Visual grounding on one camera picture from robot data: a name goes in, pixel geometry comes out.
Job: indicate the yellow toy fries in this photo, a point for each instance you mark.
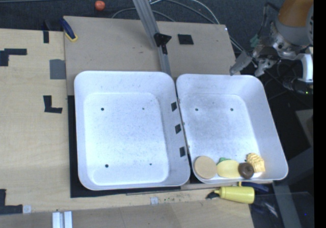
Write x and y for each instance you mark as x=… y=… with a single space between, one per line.
x=256 y=162

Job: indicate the pale wood board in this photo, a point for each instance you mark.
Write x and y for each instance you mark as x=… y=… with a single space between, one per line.
x=114 y=43

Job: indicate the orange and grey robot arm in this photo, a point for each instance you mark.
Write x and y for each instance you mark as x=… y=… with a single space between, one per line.
x=296 y=10

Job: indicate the yellow mustard bottle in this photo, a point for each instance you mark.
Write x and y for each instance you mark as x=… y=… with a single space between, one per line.
x=238 y=194

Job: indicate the yellow and green toy food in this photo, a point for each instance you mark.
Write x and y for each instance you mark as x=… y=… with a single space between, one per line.
x=228 y=169

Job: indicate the red toy tomato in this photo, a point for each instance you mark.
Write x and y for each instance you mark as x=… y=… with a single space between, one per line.
x=100 y=5

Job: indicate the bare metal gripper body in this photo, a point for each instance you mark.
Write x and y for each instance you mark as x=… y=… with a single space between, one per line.
x=282 y=49

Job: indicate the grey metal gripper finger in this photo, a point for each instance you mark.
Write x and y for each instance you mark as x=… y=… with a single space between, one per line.
x=263 y=66
x=240 y=62

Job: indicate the brown doughnut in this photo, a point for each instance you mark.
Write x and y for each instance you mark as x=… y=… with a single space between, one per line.
x=246 y=170

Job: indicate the black cylinder on white bracket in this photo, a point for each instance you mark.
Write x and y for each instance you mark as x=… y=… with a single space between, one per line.
x=307 y=65

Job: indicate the tan round biscuit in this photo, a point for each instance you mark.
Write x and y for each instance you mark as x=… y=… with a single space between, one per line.
x=204 y=167

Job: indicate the white plastic tray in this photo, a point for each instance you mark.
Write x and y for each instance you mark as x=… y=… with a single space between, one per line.
x=219 y=125
x=124 y=130

